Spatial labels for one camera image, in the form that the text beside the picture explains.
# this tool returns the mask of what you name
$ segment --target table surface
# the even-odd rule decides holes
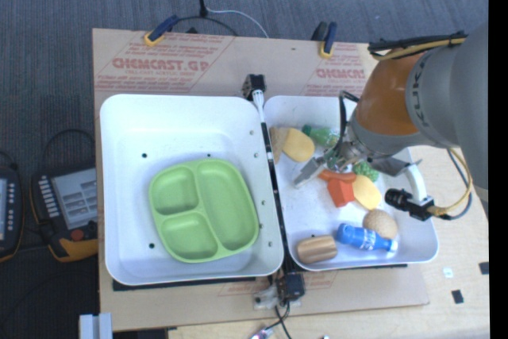
[[[124,37],[126,41],[130,41],[133,32],[123,31],[105,31],[104,33],[94,33],[94,75],[97,80],[98,68],[99,72],[104,72],[104,61],[115,56],[110,48],[115,47],[115,39]],[[111,47],[104,44],[104,39],[113,43]],[[238,42],[240,49],[242,44],[249,46],[254,41],[260,43],[259,39],[249,40],[243,39]],[[300,49],[305,47],[313,47],[309,41],[297,41],[288,43],[288,49],[295,50],[295,45]],[[251,54],[259,58],[258,52],[252,50]],[[366,72],[369,72],[373,64],[369,65]],[[98,108],[108,94],[118,93],[114,90],[100,90],[95,88],[96,103],[96,140],[98,143],[98,193],[102,192],[102,173],[100,171],[101,164],[101,146],[100,146],[100,126],[98,126]],[[464,193],[464,184],[449,159],[448,154],[443,149],[431,148],[426,146],[418,146],[410,149],[414,161],[422,159],[419,164],[420,171],[425,180],[426,189],[429,195],[433,196],[438,206],[448,206],[454,203]],[[103,225],[103,212],[99,208],[99,227]],[[330,338],[450,338],[450,337],[490,337],[490,290],[489,290],[489,236],[488,236],[488,220],[483,212],[483,207],[476,195],[473,195],[473,201],[468,213],[452,222],[434,220],[435,230],[439,240],[439,252],[437,256],[428,263],[412,264],[410,270],[416,270],[425,285],[428,301],[424,301],[421,305],[412,306],[376,306],[375,299],[371,299],[373,307],[377,309],[348,310],[347,312],[324,312],[314,314],[298,314],[298,310],[290,314],[285,321],[288,332],[294,339],[298,338],[322,338],[328,335]],[[133,318],[137,320],[151,321],[146,325],[143,322],[135,322],[138,329],[152,328],[152,315],[160,312],[157,307],[160,303],[149,301],[147,293],[134,293],[129,297],[122,294],[115,294],[110,289],[111,278],[104,266],[103,241],[99,249],[99,277],[101,280],[101,312],[107,311],[112,313],[112,319],[115,327],[115,314],[132,313]],[[487,272],[481,265],[487,265]],[[376,275],[381,278],[386,271],[379,270],[370,271],[368,278],[375,279]],[[405,288],[408,296],[411,288]],[[456,295],[462,298],[457,301]],[[185,296],[185,291],[179,289],[178,295]],[[366,295],[365,301],[369,301],[368,293],[360,292],[359,295]],[[143,298],[143,306],[141,307],[142,315],[139,313],[139,304],[137,298]],[[325,295],[317,297],[314,300],[322,300],[326,302]],[[192,312],[191,304],[185,304],[189,307],[188,312]],[[251,337],[256,331],[266,325],[275,322],[275,312],[273,317],[271,312],[264,312],[258,318],[247,318],[242,321],[235,322],[208,322],[199,324],[190,324],[178,326],[177,329],[168,331],[171,339],[192,339],[202,337],[222,337],[222,338],[241,338]],[[281,326],[274,328],[273,338],[287,337]]]

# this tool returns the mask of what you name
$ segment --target red button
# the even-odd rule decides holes
[[[85,233],[81,229],[75,229],[71,232],[71,239],[73,241],[81,241],[85,237]]]

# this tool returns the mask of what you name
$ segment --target device screen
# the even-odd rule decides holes
[[[52,184],[69,229],[97,220],[95,168],[53,177]]]
[[[0,241],[6,234],[7,180],[0,179]]]

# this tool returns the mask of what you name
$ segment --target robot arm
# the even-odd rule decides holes
[[[488,216],[488,24],[460,45],[383,60],[342,143],[342,162],[378,160],[414,145],[460,147]]]

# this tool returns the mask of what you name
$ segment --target cardboard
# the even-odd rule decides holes
[[[104,259],[102,146],[98,112],[111,95],[236,95],[249,74],[263,74],[265,99],[275,95],[360,95],[375,66],[367,45],[335,43],[329,60],[319,43],[303,40],[167,33],[156,47],[145,32],[94,29],[94,103],[98,184],[101,312],[110,312],[115,331],[209,322],[271,318],[255,310],[253,294],[266,278],[184,287],[115,291]],[[306,294],[295,315],[366,310],[429,302],[418,265],[306,272]]]

